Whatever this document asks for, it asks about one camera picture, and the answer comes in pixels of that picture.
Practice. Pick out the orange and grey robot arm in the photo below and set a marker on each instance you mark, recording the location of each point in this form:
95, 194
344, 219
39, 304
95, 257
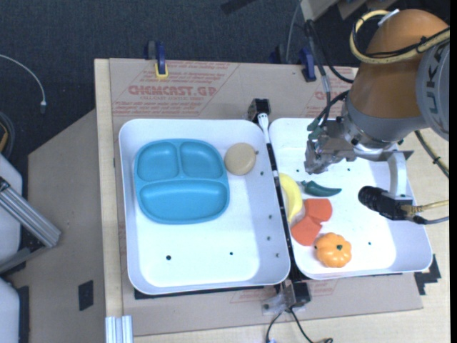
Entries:
385, 84

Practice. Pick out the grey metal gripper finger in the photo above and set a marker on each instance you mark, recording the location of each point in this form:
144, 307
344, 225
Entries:
312, 154
321, 165

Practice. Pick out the yellow banana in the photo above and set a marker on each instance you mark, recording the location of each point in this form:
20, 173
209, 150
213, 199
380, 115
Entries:
292, 195

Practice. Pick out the green chili pepper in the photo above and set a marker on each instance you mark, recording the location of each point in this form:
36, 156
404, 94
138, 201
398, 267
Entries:
319, 189

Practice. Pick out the orange yellow pumpkin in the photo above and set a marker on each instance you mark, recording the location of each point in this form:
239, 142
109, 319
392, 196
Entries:
333, 250

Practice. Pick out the black cylinder on white bracket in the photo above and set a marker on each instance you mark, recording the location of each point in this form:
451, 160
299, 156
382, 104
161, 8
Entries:
382, 200

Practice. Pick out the brown cardboard board red print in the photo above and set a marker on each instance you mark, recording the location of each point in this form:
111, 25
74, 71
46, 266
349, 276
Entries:
200, 91

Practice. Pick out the blue divided plate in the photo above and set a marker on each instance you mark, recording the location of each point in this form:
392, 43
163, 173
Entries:
182, 181

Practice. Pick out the thin black and white rod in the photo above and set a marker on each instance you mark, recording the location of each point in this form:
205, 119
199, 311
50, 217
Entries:
272, 157

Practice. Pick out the white plastic tray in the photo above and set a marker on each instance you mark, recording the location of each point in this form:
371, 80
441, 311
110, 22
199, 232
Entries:
360, 227
200, 256

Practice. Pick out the beige round biscuit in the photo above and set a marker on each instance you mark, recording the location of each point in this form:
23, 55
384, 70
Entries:
240, 158

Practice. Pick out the orange wedge piece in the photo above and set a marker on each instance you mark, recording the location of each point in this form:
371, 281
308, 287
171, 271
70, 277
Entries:
304, 231
319, 208

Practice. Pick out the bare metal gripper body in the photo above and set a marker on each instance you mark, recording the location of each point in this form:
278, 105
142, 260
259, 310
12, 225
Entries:
342, 145

